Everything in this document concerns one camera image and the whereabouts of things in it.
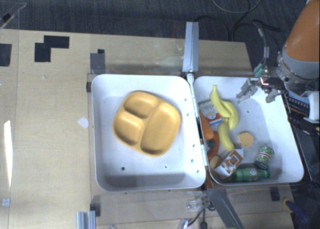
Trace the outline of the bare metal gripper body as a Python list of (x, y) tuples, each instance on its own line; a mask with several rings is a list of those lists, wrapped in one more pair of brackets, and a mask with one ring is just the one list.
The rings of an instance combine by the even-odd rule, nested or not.
[(320, 90), (318, 70), (314, 62), (294, 61), (290, 67), (283, 57), (277, 59), (275, 66), (270, 66), (260, 76), (260, 82), (267, 88), (305, 94)]

